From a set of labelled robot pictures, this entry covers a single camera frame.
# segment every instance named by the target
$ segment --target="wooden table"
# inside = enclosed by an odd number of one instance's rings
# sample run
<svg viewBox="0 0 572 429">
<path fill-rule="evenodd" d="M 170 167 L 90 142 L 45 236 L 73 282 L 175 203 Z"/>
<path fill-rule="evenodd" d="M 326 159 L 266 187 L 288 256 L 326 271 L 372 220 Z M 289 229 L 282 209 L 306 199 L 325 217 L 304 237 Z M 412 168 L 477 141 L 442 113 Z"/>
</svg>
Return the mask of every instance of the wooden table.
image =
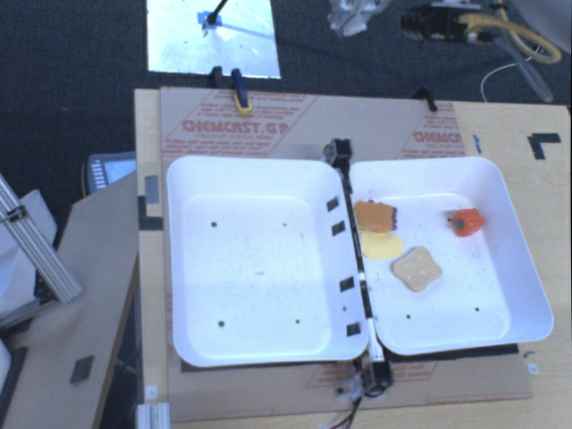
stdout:
<svg viewBox="0 0 572 429">
<path fill-rule="evenodd" d="M 161 172 L 159 106 L 158 91 L 136 92 L 140 196 L 145 196 L 146 177 Z M 534 361 L 540 371 L 530 376 L 534 396 L 530 400 L 363 410 L 357 413 L 353 427 L 569 428 L 572 421 L 569 112 L 565 107 L 548 105 L 455 103 L 454 108 L 467 155 L 480 153 L 496 163 L 505 177 L 554 314 L 554 329 L 548 339 L 520 345 L 521 352 L 534 352 L 528 360 Z M 561 142 L 541 144 L 545 158 L 537 159 L 528 138 L 534 134 L 558 134 Z M 147 216 L 162 215 L 161 198 L 147 204 Z M 154 404 L 169 399 L 164 342 L 163 232 L 143 230 L 139 239 L 143 375 L 145 386 L 156 386 L 157 394 L 146 398 L 146 403 Z M 318 428 L 340 418 L 341 415 L 321 413 L 177 423 L 172 427 Z"/>
</svg>

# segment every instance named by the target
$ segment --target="blue clamp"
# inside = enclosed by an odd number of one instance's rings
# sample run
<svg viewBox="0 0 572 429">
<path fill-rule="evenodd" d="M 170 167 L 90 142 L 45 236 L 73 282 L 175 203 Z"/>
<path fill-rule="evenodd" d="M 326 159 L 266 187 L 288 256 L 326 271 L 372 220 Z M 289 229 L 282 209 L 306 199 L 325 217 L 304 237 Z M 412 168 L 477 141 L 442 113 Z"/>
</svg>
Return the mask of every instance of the blue clamp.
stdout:
<svg viewBox="0 0 572 429">
<path fill-rule="evenodd" d="M 234 96 L 234 104 L 236 105 L 237 109 L 242 114 L 248 114 L 252 111 L 252 103 L 248 98 L 247 88 L 244 84 L 244 78 L 242 77 L 242 73 L 240 73 L 240 69 L 235 68 L 231 71 L 232 76 L 232 87 L 236 91 Z"/>
</svg>

